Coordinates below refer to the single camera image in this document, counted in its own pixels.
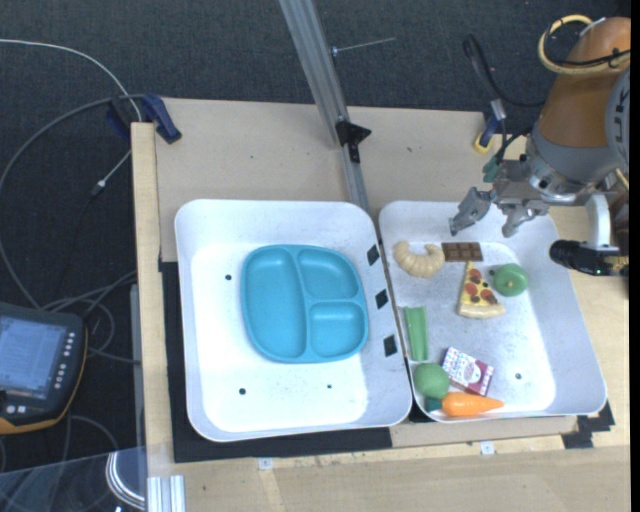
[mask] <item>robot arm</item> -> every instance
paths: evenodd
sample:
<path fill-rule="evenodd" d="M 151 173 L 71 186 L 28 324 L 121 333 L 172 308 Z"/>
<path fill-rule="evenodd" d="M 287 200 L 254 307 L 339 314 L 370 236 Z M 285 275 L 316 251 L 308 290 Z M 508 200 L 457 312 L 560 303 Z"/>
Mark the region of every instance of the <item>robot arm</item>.
<path fill-rule="evenodd" d="M 546 38 L 574 21 L 587 28 L 566 61 L 552 62 L 544 51 Z M 492 203 L 507 217 L 505 237 L 514 236 L 524 222 L 547 214 L 550 206 L 586 205 L 591 239 L 583 244 L 559 241 L 550 256 L 593 275 L 620 273 L 621 263 L 614 261 L 619 251 L 610 247 L 606 239 L 610 231 L 605 233 L 601 226 L 611 224 L 608 205 L 619 196 L 608 180 L 615 172 L 629 172 L 630 46 L 629 18 L 591 23 L 570 16 L 543 34 L 540 59 L 559 76 L 527 135 L 525 153 L 516 161 L 502 160 L 498 154 L 490 160 L 484 182 L 492 184 L 491 190 L 469 190 L 449 221 L 452 235 L 482 219 Z"/>

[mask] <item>toy pizza slice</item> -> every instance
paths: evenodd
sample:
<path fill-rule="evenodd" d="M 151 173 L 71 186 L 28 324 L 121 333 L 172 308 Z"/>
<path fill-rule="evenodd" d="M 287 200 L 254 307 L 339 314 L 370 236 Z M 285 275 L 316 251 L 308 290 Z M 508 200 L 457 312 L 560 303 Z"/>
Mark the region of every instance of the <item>toy pizza slice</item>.
<path fill-rule="evenodd" d="M 498 302 L 482 273 L 468 261 L 458 300 L 458 314 L 468 318 L 493 318 L 504 312 L 504 304 Z"/>

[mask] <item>white tray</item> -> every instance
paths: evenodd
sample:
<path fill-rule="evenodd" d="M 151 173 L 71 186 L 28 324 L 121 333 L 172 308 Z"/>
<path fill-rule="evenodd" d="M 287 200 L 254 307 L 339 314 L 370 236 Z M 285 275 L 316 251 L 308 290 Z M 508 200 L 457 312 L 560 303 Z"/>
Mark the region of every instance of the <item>white tray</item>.
<path fill-rule="evenodd" d="M 512 238 L 504 238 L 505 217 L 492 208 L 483 220 L 453 237 L 448 219 L 456 213 L 457 203 L 398 201 L 386 205 L 379 217 L 400 318 L 405 306 L 426 307 L 429 361 L 442 363 L 445 351 L 453 346 L 495 367 L 488 396 L 506 405 L 474 420 L 599 411 L 606 401 L 606 387 L 569 271 L 548 256 L 558 238 L 551 218 L 537 218 Z M 447 262 L 428 279 L 412 277 L 393 258 L 393 246 L 401 240 L 409 241 L 414 252 L 423 251 L 427 243 L 479 242 L 484 261 L 476 266 L 485 279 L 491 282 L 489 270 L 513 262 L 529 274 L 529 287 L 516 297 L 496 294 L 506 307 L 500 317 L 462 317 L 456 313 L 456 304 L 465 263 Z M 401 331 L 408 347 L 404 322 Z M 410 360 L 409 364 L 413 375 L 417 363 Z M 415 389 L 414 395 L 423 412 L 437 421 L 469 421 L 427 412 L 424 397 Z"/>
<path fill-rule="evenodd" d="M 205 438 L 225 442 L 390 426 L 412 403 L 373 222 L 339 202 L 201 199 L 175 219 L 184 331 L 187 411 Z M 341 361 L 289 364 L 260 355 L 245 331 L 240 271 L 254 249 L 308 244 L 341 252 L 365 291 L 369 336 Z M 397 350 L 388 355 L 389 338 Z"/>

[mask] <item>blue divided plate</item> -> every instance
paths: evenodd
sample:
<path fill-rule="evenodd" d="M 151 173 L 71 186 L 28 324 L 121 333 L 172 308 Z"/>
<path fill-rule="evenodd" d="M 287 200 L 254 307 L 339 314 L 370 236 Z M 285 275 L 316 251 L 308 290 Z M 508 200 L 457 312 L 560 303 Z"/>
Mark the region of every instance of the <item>blue divided plate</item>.
<path fill-rule="evenodd" d="M 249 339 L 285 363 L 321 363 L 357 353 L 369 321 L 362 283 L 342 254 L 310 245 L 269 245 L 242 266 L 241 301 Z"/>

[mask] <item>toy lime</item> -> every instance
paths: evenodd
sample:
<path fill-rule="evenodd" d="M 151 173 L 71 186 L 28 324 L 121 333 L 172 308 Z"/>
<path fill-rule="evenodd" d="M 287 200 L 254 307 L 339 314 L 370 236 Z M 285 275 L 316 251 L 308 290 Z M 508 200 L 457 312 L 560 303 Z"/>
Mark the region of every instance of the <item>toy lime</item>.
<path fill-rule="evenodd" d="M 449 375 L 437 363 L 421 363 L 413 372 L 413 384 L 425 397 L 441 400 L 449 391 Z"/>
<path fill-rule="evenodd" d="M 529 285 L 529 276 L 520 265 L 507 263 L 493 274 L 493 287 L 506 297 L 520 295 Z"/>

